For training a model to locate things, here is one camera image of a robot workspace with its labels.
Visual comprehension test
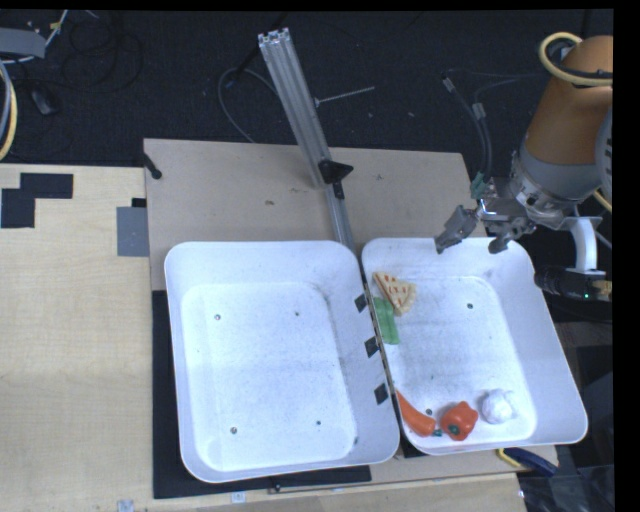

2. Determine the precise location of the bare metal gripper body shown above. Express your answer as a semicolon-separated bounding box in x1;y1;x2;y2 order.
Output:
478;178;571;240

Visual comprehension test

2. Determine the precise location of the toy pizza slice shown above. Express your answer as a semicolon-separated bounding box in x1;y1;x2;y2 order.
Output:
371;270;418;318

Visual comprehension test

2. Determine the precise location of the white plastic tray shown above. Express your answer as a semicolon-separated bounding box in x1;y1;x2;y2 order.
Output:
360;235;590;457
163;239;402;485

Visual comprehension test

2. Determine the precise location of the green toy pea pod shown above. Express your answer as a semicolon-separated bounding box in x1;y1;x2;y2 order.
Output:
372;296;402;346

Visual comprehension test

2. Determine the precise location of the white toy garlic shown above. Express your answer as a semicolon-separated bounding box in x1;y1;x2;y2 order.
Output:
480;387;519;426

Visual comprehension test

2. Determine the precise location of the orange toy bell pepper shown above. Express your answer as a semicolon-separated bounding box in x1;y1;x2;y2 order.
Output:
439;400;480;443

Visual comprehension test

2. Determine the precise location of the orange toy carrot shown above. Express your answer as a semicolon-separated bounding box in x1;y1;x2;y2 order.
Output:
394;388;443;439

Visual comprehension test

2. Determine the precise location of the pale brown flat board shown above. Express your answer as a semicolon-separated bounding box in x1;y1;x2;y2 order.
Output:
143;138;560;497

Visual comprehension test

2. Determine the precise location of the black cylinder on white bracket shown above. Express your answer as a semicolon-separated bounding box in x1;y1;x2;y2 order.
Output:
533;215;613;302

